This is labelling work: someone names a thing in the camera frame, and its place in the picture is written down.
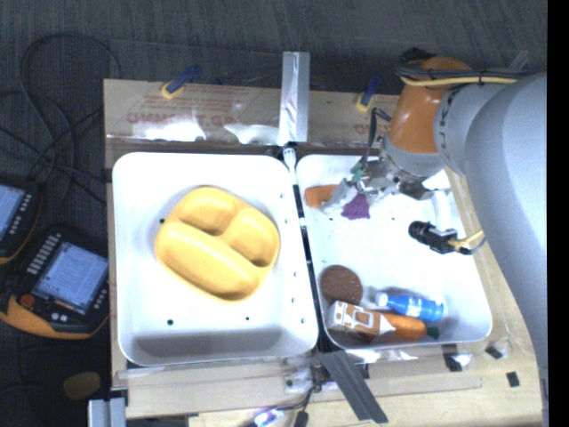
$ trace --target orange carrot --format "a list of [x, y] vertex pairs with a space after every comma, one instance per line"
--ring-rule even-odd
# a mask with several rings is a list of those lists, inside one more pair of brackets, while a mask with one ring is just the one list
[[381, 315], [396, 329], [393, 334], [401, 338], [419, 340], [427, 333], [427, 327], [420, 319], [394, 313], [382, 312]]
[[320, 207], [322, 203], [332, 197], [332, 192], [337, 185], [321, 185], [304, 190], [304, 197], [309, 207]]

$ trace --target gray metal bar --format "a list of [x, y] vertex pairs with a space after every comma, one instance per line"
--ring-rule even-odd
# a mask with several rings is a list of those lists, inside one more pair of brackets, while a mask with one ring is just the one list
[[89, 400], [87, 419], [89, 427], [126, 427], [124, 399]]
[[283, 52], [283, 82], [277, 144], [309, 137], [310, 54]]
[[354, 362], [344, 350], [320, 353], [320, 362], [338, 384], [341, 392], [360, 421], [371, 419], [376, 423], [387, 423], [388, 418], [357, 371]]

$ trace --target plastic bottle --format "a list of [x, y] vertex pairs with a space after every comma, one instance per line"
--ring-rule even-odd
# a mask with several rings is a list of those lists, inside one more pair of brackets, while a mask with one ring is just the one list
[[375, 302], [379, 307], [390, 307], [402, 315], [429, 322], [441, 319], [445, 311], [442, 303], [409, 294], [389, 295], [379, 291], [375, 295]]

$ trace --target white tray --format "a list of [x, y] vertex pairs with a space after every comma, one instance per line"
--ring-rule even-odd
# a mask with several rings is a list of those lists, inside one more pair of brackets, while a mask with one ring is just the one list
[[[339, 183], [350, 176], [349, 170], [359, 158], [303, 157], [297, 165], [303, 201], [306, 188]], [[449, 187], [444, 172], [428, 182], [431, 189]], [[463, 238], [464, 229], [452, 194], [449, 206], [450, 225]], [[438, 254], [408, 234], [411, 222], [436, 222], [431, 201], [393, 195], [371, 208], [370, 219], [354, 221], [342, 217], [341, 209], [328, 215], [320, 208], [308, 207], [305, 201], [304, 213], [317, 282], [325, 268], [340, 264], [352, 269], [362, 281], [364, 307], [373, 307], [373, 295], [386, 288], [409, 290], [445, 304], [443, 319], [436, 324], [440, 330], [438, 340], [427, 335], [419, 342], [382, 342], [380, 338], [367, 343], [346, 334], [330, 333], [336, 345], [345, 349], [381, 349], [418, 343], [477, 342], [489, 335], [492, 314], [474, 259], [456, 253]], [[321, 294], [319, 299], [325, 314], [329, 303]]]
[[[250, 298], [193, 291], [154, 256], [160, 220], [190, 190], [223, 188], [278, 227], [275, 266]], [[289, 173], [273, 157], [131, 153], [113, 169], [118, 342], [140, 366], [298, 356], [318, 326]]]

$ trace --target cookie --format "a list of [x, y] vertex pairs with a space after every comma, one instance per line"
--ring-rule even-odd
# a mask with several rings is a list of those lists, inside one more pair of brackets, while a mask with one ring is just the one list
[[339, 264], [327, 267], [320, 277], [320, 292], [330, 303], [344, 301], [358, 305], [364, 287], [353, 270]]

